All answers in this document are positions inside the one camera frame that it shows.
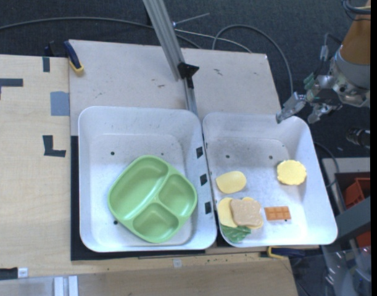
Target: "orange cracker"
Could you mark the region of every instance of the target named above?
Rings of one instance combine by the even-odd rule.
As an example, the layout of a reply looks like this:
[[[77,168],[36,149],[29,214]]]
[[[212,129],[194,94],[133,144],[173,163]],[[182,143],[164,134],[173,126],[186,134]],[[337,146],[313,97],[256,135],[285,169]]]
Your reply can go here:
[[[290,220],[291,214],[289,213],[288,206],[274,206],[265,207],[265,215],[267,220]]]

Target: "yellow egg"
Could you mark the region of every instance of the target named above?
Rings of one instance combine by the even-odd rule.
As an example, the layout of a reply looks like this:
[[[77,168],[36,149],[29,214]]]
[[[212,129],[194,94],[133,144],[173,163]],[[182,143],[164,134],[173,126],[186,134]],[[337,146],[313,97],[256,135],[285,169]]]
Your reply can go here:
[[[287,185],[299,185],[305,181],[306,168],[296,160],[285,160],[277,166],[277,179]]]
[[[230,203],[231,197],[224,197],[217,206],[218,219],[220,223],[227,227],[236,228],[238,225],[233,221]]]
[[[218,176],[215,179],[217,187],[225,194],[240,191],[246,186],[247,179],[240,171],[231,171]]]

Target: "toy food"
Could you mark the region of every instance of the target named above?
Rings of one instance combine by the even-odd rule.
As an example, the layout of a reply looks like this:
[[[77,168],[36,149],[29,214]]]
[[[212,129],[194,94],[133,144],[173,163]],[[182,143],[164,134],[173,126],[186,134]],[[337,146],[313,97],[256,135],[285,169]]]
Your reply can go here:
[[[259,228],[263,225],[260,213],[261,204],[246,197],[246,199],[233,199],[230,203],[233,221],[238,226]]]
[[[288,206],[265,207],[267,220],[290,220],[291,214]]]
[[[285,160],[277,166],[277,180],[287,185],[299,185],[306,179],[306,168],[296,160]]]
[[[215,179],[217,187],[225,194],[232,194],[242,190],[246,186],[246,177],[240,171],[231,171],[218,176]]]
[[[218,203],[218,219],[220,223],[224,226],[236,228],[238,225],[234,222],[231,212],[230,203],[232,201],[231,197],[224,197]]]
[[[251,233],[251,230],[245,226],[238,226],[235,228],[221,225],[221,230],[225,237],[227,237],[231,242],[237,244],[242,241],[248,234]]]

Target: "white tray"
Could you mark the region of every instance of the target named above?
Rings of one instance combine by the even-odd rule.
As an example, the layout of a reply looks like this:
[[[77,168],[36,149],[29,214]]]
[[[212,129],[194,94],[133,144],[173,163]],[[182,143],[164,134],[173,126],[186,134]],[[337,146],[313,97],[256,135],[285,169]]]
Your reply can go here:
[[[214,243],[212,191],[210,181],[203,179],[209,177],[201,123],[195,114],[176,109],[88,107],[79,116],[78,133],[80,236],[87,248],[95,252],[201,250]],[[164,159],[197,190],[194,213],[162,244],[146,242],[116,223],[107,206],[113,182],[142,155]]]
[[[204,118],[203,132],[216,204],[227,196],[249,196],[262,207],[288,206],[292,216],[288,221],[267,221],[262,209],[263,227],[252,230],[237,244],[224,236],[229,244],[326,245],[335,240],[338,228],[312,136],[303,120],[291,117],[277,124],[274,115],[215,112]],[[307,179],[300,186],[282,185],[277,180],[276,166],[287,159],[306,167]],[[234,170],[245,174],[247,185],[237,193],[224,194],[215,178]]]

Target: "aluminum rail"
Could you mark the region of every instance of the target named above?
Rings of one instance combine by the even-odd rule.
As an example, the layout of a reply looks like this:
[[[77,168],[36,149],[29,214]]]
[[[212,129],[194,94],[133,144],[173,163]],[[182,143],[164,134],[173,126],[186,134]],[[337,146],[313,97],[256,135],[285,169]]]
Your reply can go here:
[[[158,40],[164,50],[165,56],[176,80],[182,79],[186,94],[187,109],[197,115],[192,74],[182,76],[179,65],[184,64],[184,57],[178,43],[173,22],[170,20],[164,0],[143,0],[144,6],[151,19]]]

